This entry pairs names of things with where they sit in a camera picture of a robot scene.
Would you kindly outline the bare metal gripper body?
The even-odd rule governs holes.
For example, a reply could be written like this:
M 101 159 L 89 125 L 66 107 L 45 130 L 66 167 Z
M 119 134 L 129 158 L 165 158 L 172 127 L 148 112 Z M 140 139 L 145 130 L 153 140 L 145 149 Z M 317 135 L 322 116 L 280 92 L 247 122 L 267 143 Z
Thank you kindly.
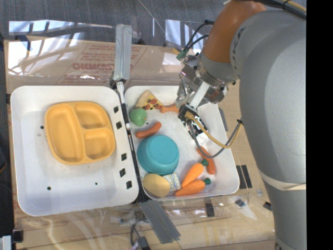
M 193 90 L 194 95 L 188 105 L 216 104 L 228 93 L 228 87 L 207 74 L 198 55 L 189 55 L 181 59 L 184 64 L 179 73 L 180 83 Z

